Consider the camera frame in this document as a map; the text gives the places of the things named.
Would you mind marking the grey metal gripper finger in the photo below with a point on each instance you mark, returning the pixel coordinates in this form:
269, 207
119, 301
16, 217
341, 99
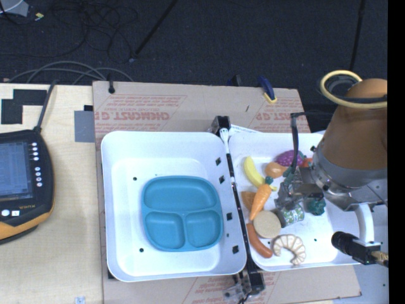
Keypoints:
281, 199
295, 198

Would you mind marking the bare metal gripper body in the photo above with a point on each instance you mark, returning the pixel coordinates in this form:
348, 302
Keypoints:
311, 182

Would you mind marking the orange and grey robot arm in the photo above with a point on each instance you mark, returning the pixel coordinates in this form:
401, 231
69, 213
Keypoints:
354, 138

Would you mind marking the green and white can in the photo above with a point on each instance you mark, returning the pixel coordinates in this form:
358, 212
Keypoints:
293, 216

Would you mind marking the small orange toy vegetable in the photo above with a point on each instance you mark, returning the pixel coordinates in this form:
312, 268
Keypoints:
306, 162

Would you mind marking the orange carrot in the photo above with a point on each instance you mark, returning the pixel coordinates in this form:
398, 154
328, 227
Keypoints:
259, 199

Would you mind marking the green broccoli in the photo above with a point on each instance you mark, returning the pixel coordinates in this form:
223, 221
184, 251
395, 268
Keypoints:
316, 206

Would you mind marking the beige round biscuit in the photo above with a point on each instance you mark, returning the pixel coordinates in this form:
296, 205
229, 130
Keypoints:
266, 224

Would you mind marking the orange tangerine segment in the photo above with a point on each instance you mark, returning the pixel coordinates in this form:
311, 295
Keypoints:
274, 169

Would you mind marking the orange pizza slice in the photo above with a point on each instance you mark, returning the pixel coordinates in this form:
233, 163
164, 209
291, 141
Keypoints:
247, 199

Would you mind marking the purple grapes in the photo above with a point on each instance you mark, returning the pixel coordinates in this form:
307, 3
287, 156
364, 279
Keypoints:
286, 157

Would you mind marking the yellow banana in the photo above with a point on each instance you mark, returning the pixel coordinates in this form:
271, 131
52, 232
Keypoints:
252, 171

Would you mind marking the beige croissant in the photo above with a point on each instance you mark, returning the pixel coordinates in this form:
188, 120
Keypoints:
292, 244

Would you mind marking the thin black and white rod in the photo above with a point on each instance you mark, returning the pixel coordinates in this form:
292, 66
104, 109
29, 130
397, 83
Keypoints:
235, 188

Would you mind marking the orange sausage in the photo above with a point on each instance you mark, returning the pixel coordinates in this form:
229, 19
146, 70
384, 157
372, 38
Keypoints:
257, 242

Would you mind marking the white plastic tray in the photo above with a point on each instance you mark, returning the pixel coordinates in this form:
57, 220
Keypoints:
316, 249
126, 201

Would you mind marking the white paper strip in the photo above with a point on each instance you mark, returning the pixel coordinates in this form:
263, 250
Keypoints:
245, 128

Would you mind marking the blue divided plate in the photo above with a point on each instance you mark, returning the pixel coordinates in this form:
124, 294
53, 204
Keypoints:
180, 212

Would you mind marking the brown cardboard board red print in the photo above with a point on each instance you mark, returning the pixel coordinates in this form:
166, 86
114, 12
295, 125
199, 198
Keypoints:
190, 106

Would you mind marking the black cylinder on white bracket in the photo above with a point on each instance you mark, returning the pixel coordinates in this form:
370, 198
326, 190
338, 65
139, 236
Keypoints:
351, 244

